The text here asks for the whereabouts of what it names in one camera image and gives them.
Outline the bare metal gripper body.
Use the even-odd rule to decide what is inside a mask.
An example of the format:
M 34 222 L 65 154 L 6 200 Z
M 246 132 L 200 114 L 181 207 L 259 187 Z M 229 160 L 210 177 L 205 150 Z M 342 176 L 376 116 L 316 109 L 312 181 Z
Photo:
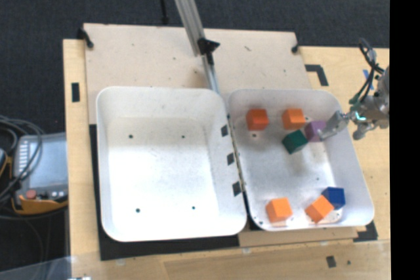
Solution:
M 372 95 L 349 101 L 352 120 L 359 129 L 386 129 L 389 126 L 389 68 L 379 75 Z

